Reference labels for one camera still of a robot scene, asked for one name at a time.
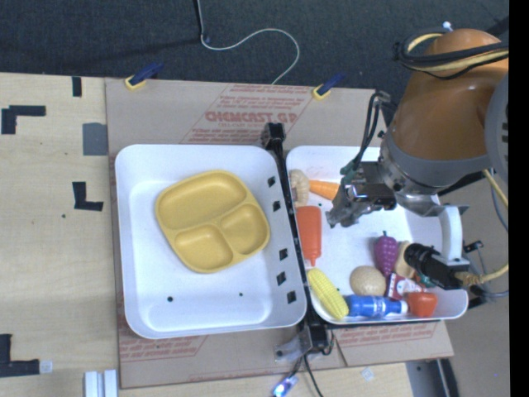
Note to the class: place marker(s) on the orange bell pepper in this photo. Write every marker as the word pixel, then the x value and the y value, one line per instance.
pixel 422 304

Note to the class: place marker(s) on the orange carrot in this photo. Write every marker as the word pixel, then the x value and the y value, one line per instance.
pixel 324 188

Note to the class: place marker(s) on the beige toy food piece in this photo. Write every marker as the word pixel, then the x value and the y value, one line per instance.
pixel 401 261

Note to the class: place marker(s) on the brown cardboard board, red print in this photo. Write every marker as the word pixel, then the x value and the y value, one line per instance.
pixel 173 110

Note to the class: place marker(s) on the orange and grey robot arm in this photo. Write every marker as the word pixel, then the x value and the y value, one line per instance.
pixel 446 110

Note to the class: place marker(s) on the yellow divided plate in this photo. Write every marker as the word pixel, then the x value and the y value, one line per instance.
pixel 206 209

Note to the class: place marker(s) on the cream toy garlic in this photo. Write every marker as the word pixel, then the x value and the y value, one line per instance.
pixel 299 186

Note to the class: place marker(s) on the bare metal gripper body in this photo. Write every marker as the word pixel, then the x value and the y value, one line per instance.
pixel 374 190

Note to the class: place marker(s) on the orange squeeze bottle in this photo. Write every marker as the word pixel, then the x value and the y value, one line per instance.
pixel 309 230

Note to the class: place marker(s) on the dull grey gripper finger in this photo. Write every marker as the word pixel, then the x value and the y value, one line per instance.
pixel 334 218
pixel 353 215

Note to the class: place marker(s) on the blue and white bottle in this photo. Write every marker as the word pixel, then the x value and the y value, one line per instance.
pixel 370 305

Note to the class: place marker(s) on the thin black rod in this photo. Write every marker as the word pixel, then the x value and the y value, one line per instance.
pixel 294 226

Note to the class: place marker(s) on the red and white packet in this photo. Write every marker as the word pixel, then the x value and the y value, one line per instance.
pixel 398 286

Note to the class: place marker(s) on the yellow corn cob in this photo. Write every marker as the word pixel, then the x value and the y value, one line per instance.
pixel 327 294

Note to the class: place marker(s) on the black cylinder on white bracket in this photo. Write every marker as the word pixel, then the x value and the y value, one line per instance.
pixel 434 265

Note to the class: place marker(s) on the beige potato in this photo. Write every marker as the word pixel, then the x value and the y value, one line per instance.
pixel 367 281

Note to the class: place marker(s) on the white plastic tray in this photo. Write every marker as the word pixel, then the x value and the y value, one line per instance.
pixel 206 304
pixel 351 246

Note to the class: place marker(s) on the purple grapes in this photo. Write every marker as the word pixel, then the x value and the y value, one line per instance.
pixel 385 251

